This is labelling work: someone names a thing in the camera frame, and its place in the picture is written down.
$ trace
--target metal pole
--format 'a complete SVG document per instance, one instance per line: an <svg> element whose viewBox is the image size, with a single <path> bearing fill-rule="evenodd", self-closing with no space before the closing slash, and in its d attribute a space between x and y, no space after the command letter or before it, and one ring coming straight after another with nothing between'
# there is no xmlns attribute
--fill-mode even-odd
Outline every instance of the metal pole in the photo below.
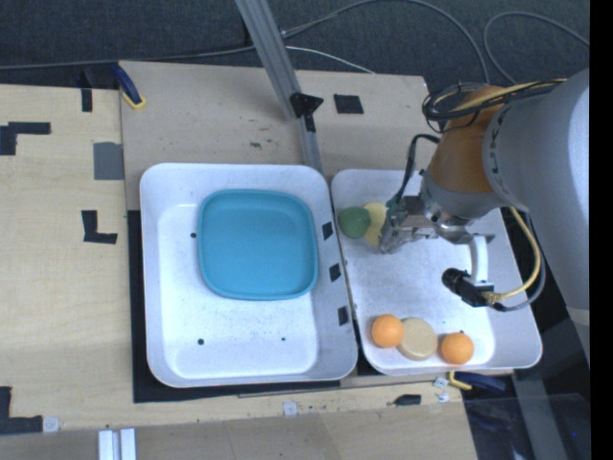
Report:
<svg viewBox="0 0 613 460"><path fill-rule="evenodd" d="M299 115L290 101L292 96L302 94L302 91L268 2L266 0L235 1L279 98L285 118L294 119L299 123L300 143L306 163L321 172L322 163L315 128L307 125L307 117Z"/></svg>

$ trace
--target gray carpet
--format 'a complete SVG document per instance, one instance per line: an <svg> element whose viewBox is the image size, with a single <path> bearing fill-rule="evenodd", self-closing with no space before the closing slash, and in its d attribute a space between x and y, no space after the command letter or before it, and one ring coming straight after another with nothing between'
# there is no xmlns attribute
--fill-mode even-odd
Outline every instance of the gray carpet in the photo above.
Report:
<svg viewBox="0 0 613 460"><path fill-rule="evenodd" d="M268 0L288 30L361 0ZM486 56L483 31L503 12L551 19L589 40L590 0L417 0L379 2L347 11L287 41L339 56L377 73L419 75L431 90L485 81L469 32L485 58L489 82L509 81ZM111 86L107 66L7 70L54 62L163 58L242 45L234 0L2 0L0 82L75 86L88 68ZM589 48L558 26L513 15L492 23L494 60L516 81L568 77L589 66ZM326 57L291 52L296 68L351 70ZM190 62L258 66L254 53Z"/></svg>

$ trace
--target gray tape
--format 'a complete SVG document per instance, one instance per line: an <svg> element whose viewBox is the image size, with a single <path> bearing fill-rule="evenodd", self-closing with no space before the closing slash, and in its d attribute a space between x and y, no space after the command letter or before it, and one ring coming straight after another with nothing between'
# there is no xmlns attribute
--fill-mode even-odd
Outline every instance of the gray tape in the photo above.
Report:
<svg viewBox="0 0 613 460"><path fill-rule="evenodd" d="M94 144L94 179L124 179L124 146L112 142Z"/></svg>
<svg viewBox="0 0 613 460"><path fill-rule="evenodd" d="M568 315L571 317L573 322L589 327L590 310L574 309L573 307L568 306L566 306L566 310L568 310Z"/></svg>

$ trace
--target black tape mark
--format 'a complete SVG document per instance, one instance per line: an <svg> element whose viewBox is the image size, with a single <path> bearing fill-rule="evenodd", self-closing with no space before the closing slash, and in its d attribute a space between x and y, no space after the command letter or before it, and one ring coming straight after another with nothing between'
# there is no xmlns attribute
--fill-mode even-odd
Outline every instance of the black tape mark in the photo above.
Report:
<svg viewBox="0 0 613 460"><path fill-rule="evenodd" d="M349 322L349 311L347 310L347 306L340 307L338 309L338 325L344 326Z"/></svg>
<svg viewBox="0 0 613 460"><path fill-rule="evenodd" d="M91 88L80 90L80 110L82 112L92 112L94 110L94 96Z"/></svg>
<svg viewBox="0 0 613 460"><path fill-rule="evenodd" d="M342 96L334 94L336 112L339 114L364 114L364 108L359 96Z"/></svg>
<svg viewBox="0 0 613 460"><path fill-rule="evenodd" d="M0 435L42 431L42 416L12 418L9 414L11 388L0 387Z"/></svg>
<svg viewBox="0 0 613 460"><path fill-rule="evenodd" d="M83 218L83 228L85 235L84 242L96 243L116 243L117 234L100 234L98 233L98 212L95 210L83 210L80 212Z"/></svg>
<svg viewBox="0 0 613 460"><path fill-rule="evenodd" d="M331 235L334 233L331 221L322 225L322 232L324 232L324 240L327 240L331 237Z"/></svg>
<svg viewBox="0 0 613 460"><path fill-rule="evenodd" d="M15 155L18 134L51 134L51 123L9 123L0 126L0 155Z"/></svg>
<svg viewBox="0 0 613 460"><path fill-rule="evenodd" d="M329 280L333 283L341 276L341 266L339 264L332 265L329 269Z"/></svg>

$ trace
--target green ball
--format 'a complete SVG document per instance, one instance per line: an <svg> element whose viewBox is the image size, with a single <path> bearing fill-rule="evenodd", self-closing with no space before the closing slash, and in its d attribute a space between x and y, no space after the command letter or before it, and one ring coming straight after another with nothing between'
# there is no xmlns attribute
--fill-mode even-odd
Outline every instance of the green ball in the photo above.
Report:
<svg viewBox="0 0 613 460"><path fill-rule="evenodd" d="M366 208L359 206L345 208L337 218L341 232L350 239L364 237L368 227L371 226L371 214Z"/></svg>

